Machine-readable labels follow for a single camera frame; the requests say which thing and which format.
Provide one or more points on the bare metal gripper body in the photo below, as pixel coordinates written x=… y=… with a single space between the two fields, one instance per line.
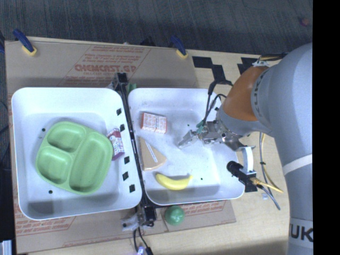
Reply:
x=213 y=134

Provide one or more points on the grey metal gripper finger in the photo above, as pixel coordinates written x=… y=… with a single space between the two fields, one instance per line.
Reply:
x=192 y=133
x=186 y=142

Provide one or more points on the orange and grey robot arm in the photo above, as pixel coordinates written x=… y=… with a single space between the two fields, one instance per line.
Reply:
x=287 y=110

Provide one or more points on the white plastic tray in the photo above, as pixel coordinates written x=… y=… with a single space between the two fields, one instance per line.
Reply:
x=204 y=163
x=77 y=206

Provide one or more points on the orange and white carton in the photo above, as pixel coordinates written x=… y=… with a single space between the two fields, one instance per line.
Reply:
x=153 y=122

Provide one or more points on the tan pizza slice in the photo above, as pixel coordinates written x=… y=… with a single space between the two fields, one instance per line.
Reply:
x=150 y=157

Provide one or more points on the yellow banana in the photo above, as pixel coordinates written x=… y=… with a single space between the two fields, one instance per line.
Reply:
x=172 y=183

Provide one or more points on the thin black rod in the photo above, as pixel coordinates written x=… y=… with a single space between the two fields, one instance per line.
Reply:
x=132 y=137

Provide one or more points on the maroon and white carton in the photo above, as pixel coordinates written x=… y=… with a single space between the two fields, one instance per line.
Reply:
x=117 y=145

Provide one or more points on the green apple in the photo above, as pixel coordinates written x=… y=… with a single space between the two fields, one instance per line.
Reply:
x=174 y=215

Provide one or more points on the small green piece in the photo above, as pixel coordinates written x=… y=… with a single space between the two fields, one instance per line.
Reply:
x=132 y=86

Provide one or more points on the green divided plate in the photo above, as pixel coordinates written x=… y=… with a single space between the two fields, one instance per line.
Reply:
x=79 y=158

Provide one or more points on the brown cardboard board red print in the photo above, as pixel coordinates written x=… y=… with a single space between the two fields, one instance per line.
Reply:
x=53 y=62

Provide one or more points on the black cylinder on white bracket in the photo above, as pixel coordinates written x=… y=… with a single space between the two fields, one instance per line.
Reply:
x=239 y=173

